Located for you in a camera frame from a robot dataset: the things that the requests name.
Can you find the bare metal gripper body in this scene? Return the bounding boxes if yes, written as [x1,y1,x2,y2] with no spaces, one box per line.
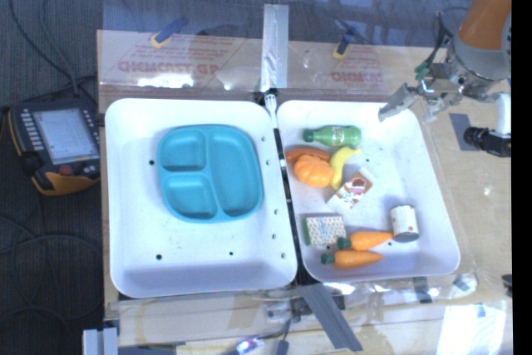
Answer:
[416,62,505,103]

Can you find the green plastic bottle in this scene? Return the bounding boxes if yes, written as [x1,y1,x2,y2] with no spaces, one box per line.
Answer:
[302,125,363,149]

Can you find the white plastic tray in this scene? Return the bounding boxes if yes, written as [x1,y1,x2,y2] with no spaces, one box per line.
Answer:
[103,96,299,299]
[275,99,462,284]

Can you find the yellow banana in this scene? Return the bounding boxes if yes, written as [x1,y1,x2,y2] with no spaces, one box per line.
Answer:
[328,145,362,191]

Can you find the brown cardboard board red print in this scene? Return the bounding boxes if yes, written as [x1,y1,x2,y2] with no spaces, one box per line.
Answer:
[96,28,513,348]

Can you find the brown and white carton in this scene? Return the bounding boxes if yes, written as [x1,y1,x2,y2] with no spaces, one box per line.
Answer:
[325,166,376,210]

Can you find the orange bread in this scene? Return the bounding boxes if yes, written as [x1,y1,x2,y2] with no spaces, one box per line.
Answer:
[293,154,337,190]

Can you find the orange sausage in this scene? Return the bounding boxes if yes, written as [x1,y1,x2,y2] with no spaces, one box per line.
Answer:
[284,146,332,165]

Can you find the white can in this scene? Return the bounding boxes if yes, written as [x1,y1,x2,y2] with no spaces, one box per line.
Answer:
[388,204,421,244]

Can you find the orange carrot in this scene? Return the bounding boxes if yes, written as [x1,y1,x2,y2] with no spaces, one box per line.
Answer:
[336,230,395,252]
[319,249,385,271]

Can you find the green and white carton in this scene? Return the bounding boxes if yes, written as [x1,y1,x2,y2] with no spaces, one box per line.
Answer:
[302,213,347,249]

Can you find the blue divided plate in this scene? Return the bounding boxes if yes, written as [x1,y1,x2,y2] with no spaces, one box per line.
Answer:
[155,124,265,224]

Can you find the black cylinder on white bracket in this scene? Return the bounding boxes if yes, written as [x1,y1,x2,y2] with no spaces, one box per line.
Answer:
[462,91,513,158]

